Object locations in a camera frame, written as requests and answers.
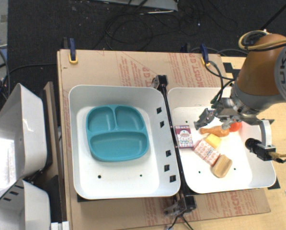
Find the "cardboard sheet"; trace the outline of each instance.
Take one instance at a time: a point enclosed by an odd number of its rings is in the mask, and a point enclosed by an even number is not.
[[[68,94],[80,84],[147,86],[156,75],[167,75],[169,88],[220,87],[219,78],[202,65],[200,54],[77,50],[78,64],[71,65],[68,50],[57,54],[61,95],[62,137],[68,220],[73,230],[120,230],[170,225],[173,216],[164,209],[172,198],[109,199],[78,202],[73,184]],[[219,55],[210,55],[223,76]],[[195,196],[197,209],[188,221],[218,219],[270,212],[263,189]]]

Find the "blue divided plate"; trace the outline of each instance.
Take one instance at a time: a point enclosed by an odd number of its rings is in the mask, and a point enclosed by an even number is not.
[[[86,133],[92,155],[105,162],[142,157],[149,139],[141,113],[128,105],[103,105],[89,111]]]

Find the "yellow cube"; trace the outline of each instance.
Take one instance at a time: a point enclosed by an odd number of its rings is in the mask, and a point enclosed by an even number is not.
[[[221,142],[221,138],[213,135],[213,134],[209,134],[206,138],[205,141],[211,145],[213,148],[217,148]]]

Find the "white container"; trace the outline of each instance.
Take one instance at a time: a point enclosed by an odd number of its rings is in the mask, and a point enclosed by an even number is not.
[[[210,101],[220,88],[174,88],[168,92],[168,102],[173,125],[189,125],[194,144],[207,134],[201,135],[194,127],[203,110],[210,108]],[[229,97],[231,88],[225,88],[223,97]],[[221,125],[215,118],[206,128]],[[196,155],[192,149],[179,149],[185,180],[195,192],[213,193],[272,186],[276,174],[271,161],[262,161],[245,147],[248,138],[261,140],[259,126],[242,122],[242,128],[222,137],[219,152],[232,160],[232,167],[224,178],[212,174],[211,166]]]
[[[47,160],[42,100],[17,84],[0,111],[0,197]]]
[[[129,105],[142,115],[149,149],[138,159],[95,159],[86,134],[86,116],[97,106]],[[180,177],[162,94],[153,88],[78,85],[69,92],[74,186],[86,199],[172,196]]]
[[[48,194],[23,180],[0,199],[0,230],[49,230]]]

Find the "red tomato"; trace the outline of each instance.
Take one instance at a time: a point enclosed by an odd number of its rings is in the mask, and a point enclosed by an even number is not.
[[[238,131],[240,128],[242,127],[242,123],[241,122],[235,122],[233,124],[230,125],[229,131],[230,132],[235,132]]]

